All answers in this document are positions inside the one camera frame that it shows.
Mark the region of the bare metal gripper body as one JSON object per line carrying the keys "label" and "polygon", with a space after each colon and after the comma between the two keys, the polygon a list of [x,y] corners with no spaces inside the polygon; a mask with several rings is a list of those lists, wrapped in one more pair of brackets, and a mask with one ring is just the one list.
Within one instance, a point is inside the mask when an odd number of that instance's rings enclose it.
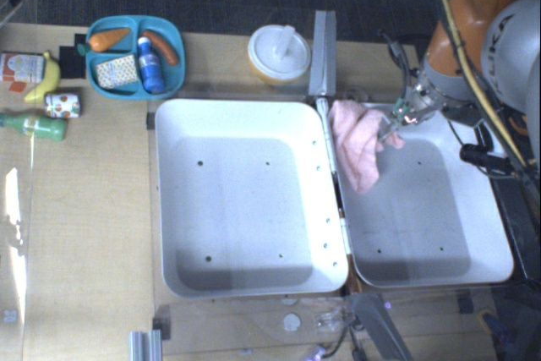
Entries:
{"label": "bare metal gripper body", "polygon": [[391,117],[398,126],[419,124],[430,119],[442,107],[442,96],[431,85],[418,82],[408,86],[396,101]]}

